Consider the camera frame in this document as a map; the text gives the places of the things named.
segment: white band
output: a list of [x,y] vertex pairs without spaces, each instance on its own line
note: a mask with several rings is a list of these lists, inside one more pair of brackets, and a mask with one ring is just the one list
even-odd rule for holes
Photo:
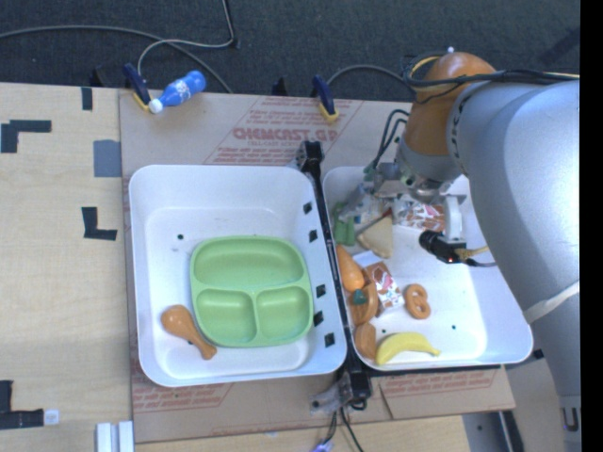
[[574,284],[569,285],[565,288],[561,293],[555,295],[549,299],[543,299],[538,303],[530,306],[528,310],[524,312],[524,317],[528,323],[533,323],[539,318],[542,318],[545,315],[548,315],[550,312],[555,310],[559,305],[561,305],[567,299],[573,297],[577,293],[580,292],[580,280],[575,282]]

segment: cardboard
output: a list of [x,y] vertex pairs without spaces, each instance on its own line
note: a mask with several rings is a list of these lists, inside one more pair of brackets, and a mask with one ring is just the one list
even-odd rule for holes
[[[324,427],[330,416],[311,413],[312,396],[334,374],[196,387],[153,384],[139,368],[136,303],[127,198],[134,171],[150,164],[290,164],[300,144],[318,140],[323,175],[340,166],[364,166],[376,155],[389,113],[409,104],[335,100],[339,118],[327,122],[311,98],[198,94],[152,115],[130,91],[119,98],[122,130],[124,241],[137,443]],[[383,159],[391,160],[395,145]],[[372,380],[373,395],[355,423],[510,409],[513,395],[503,368],[411,373]]]

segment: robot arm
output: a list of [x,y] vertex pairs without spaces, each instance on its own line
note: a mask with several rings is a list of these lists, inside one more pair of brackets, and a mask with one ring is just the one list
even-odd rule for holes
[[497,75],[469,54],[437,58],[425,85],[457,84],[417,94],[397,177],[423,202],[468,177],[486,243],[550,367],[566,449],[581,450],[579,80],[472,83],[476,74]]

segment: white tray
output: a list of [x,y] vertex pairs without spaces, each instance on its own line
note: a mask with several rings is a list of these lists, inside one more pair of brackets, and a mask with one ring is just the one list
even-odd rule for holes
[[[252,166],[148,166],[129,183],[139,358],[144,373],[170,387],[320,375],[335,371],[347,346],[310,180],[296,169]],[[315,325],[278,347],[218,347],[211,360],[163,330],[173,304],[192,312],[188,264],[211,237],[263,234],[303,255]]]
[[[335,168],[323,180],[327,206],[331,211],[345,202],[363,179],[362,168]],[[449,194],[463,194],[461,205],[467,247],[485,244],[469,196],[466,178],[460,177]],[[418,244],[421,230],[394,226],[394,255],[383,260],[392,277],[403,290],[420,283],[428,292],[432,314],[424,320],[412,318],[404,307],[374,317],[378,343],[398,331],[418,331],[428,337],[441,354],[433,357],[422,352],[403,352],[384,365],[357,353],[363,362],[376,370],[417,370],[456,368],[502,363],[519,363],[532,351],[531,329],[507,283],[497,267],[447,265],[438,261]],[[359,246],[352,254],[366,251]],[[483,261],[492,261],[489,253]]]

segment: bottle cap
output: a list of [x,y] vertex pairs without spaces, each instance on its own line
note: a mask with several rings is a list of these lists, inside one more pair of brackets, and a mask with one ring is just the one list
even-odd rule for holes
[[159,99],[153,99],[149,102],[149,110],[154,114],[158,114],[163,110],[163,104],[161,104]]

